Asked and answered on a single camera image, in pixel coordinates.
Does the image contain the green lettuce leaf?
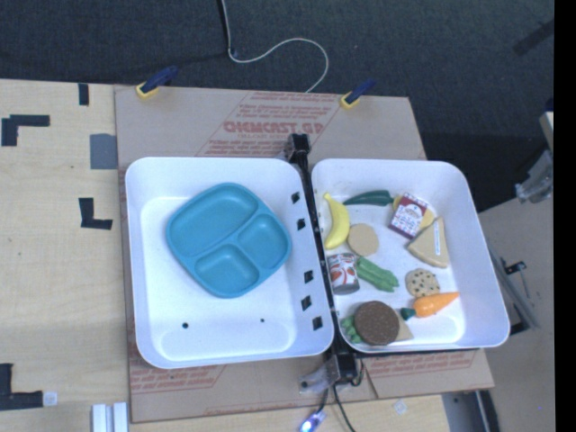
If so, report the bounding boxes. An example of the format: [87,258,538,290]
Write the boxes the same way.
[340,315,364,345]

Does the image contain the brown burger patty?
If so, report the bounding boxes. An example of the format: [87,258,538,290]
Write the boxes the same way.
[353,300,401,347]

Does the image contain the blue divided plate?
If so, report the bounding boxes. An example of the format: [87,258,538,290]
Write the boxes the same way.
[165,182,293,300]

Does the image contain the black block with wires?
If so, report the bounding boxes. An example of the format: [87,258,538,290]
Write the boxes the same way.
[284,132,312,165]
[325,349,361,384]

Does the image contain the orange carrot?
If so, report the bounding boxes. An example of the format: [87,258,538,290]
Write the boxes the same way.
[400,291,461,321]

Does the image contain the brown cardboard board red print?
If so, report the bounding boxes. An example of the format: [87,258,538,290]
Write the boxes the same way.
[112,84,495,424]

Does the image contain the tan round biscuit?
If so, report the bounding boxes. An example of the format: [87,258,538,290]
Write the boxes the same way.
[346,222,380,257]

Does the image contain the red and white carton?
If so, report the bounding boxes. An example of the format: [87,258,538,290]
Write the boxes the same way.
[388,192,430,241]

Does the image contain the green pea pods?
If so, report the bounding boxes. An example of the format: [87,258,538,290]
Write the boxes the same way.
[355,256,401,293]

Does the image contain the yellow banana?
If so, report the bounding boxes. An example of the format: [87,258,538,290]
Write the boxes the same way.
[322,192,351,251]

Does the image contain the thin black rod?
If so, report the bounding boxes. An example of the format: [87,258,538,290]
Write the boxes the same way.
[300,159,343,355]

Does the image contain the tan bread slice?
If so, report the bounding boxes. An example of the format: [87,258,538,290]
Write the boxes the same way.
[391,317,415,344]

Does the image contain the dark green pepper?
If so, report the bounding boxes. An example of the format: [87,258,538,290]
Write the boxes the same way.
[342,189,395,208]

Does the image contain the chocolate chip cookie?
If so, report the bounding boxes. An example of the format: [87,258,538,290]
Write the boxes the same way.
[404,267,441,299]

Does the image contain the small can red print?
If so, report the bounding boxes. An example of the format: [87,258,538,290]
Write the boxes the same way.
[326,252,361,296]

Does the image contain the white plastic tray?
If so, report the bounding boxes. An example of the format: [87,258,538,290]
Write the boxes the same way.
[124,156,336,370]
[310,157,511,354]

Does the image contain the tan sandwich wedge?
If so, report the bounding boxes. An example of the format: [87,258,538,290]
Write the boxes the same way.
[407,216,450,269]

